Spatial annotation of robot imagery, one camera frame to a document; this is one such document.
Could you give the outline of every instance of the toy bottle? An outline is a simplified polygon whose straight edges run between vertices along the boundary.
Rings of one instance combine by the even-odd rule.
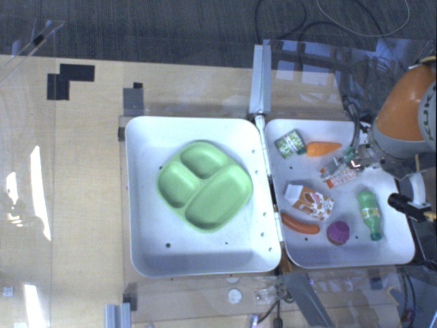
[[[381,214],[375,194],[371,191],[361,191],[356,195],[356,198],[360,204],[363,222],[370,229],[370,239],[379,241],[382,238],[379,227]]]

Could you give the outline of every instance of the green plate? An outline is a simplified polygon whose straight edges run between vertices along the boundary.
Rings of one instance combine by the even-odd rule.
[[[188,225],[203,232],[222,228],[252,196],[250,176],[206,141],[183,147],[159,171],[159,196]]]

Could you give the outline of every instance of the hot dog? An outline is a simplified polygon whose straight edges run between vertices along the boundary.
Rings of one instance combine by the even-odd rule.
[[[313,223],[303,223],[293,219],[287,213],[281,213],[282,223],[288,228],[300,233],[317,234],[320,232],[320,227]]]

